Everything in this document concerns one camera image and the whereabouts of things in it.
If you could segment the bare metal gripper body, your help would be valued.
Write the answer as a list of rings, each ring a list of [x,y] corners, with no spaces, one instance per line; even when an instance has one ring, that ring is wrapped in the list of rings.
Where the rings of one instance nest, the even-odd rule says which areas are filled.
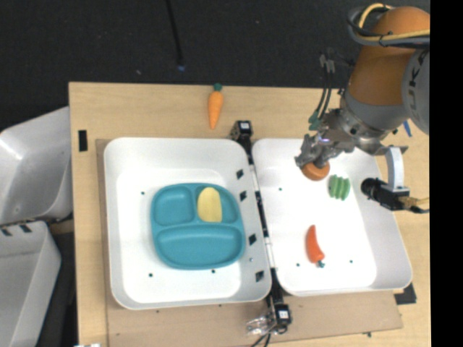
[[[309,130],[315,134],[305,135],[306,155],[333,155],[335,150],[350,153],[355,148],[375,155],[390,132],[370,127],[348,108],[331,109],[325,113],[315,111],[308,123]]]

